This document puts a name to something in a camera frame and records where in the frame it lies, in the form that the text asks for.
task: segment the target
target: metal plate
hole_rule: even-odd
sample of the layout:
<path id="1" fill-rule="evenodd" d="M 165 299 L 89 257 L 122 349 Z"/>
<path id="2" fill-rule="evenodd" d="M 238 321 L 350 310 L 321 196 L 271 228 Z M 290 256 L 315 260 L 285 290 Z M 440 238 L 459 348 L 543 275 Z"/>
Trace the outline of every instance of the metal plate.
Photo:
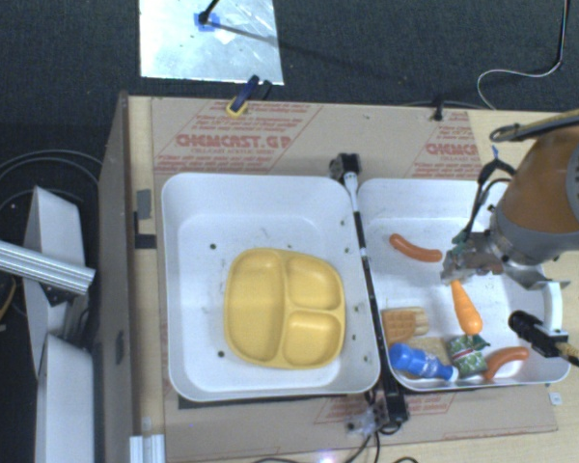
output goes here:
<path id="1" fill-rule="evenodd" d="M 253 74 L 283 85 L 272 0 L 139 0 L 144 77 L 246 82 Z"/>

